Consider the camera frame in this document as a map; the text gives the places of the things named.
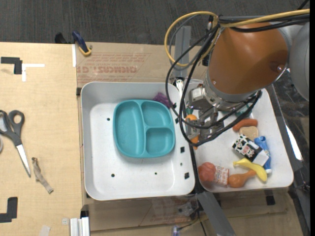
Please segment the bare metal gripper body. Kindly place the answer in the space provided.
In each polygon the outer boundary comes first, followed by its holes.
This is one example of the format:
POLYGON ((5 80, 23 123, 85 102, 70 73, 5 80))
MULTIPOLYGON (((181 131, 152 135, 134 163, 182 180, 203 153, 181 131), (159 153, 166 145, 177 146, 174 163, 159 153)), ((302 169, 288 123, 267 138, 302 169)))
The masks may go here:
POLYGON ((224 120, 245 105, 246 102, 244 101, 234 103, 213 95, 211 97, 200 95, 197 97, 197 123, 199 126, 224 126, 224 120))

